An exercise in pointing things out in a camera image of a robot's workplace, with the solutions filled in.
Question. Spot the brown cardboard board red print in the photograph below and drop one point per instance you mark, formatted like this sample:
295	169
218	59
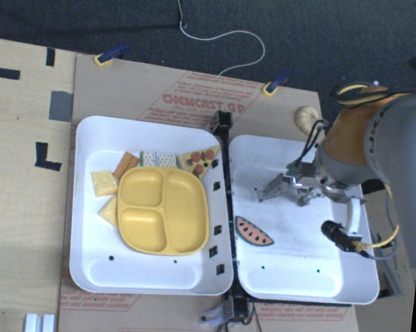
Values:
127	91

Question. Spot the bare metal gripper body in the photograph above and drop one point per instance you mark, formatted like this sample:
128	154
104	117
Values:
313	182

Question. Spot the white patterned cracker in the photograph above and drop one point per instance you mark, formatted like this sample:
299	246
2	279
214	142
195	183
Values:
158	159

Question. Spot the yellow cheese block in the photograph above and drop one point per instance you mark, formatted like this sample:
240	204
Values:
103	183

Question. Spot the beige toy croissant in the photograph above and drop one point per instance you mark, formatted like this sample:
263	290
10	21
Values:
306	119

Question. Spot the black cylinder on white bracket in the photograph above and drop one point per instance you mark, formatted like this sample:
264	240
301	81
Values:
339	234

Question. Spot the thin black rod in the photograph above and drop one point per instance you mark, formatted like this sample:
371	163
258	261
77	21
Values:
229	209

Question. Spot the orange brown wafer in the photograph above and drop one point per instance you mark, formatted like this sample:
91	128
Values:
125	164

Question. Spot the yellow divided plate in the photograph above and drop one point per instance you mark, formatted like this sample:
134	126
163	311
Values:
184	203

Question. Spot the yellow cheese wedge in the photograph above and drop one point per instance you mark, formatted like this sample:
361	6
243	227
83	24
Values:
111	210

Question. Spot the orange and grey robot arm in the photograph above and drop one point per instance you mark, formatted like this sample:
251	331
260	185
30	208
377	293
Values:
392	139

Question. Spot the white plastic tray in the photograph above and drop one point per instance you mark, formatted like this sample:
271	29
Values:
293	269
142	273

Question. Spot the toy watermelon slice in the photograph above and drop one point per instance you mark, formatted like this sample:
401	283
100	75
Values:
250	232

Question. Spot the toy pizza slice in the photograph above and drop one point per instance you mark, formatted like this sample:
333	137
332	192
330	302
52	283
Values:
193	159

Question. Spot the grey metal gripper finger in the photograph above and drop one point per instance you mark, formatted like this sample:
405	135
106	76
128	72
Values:
304	199
273	188

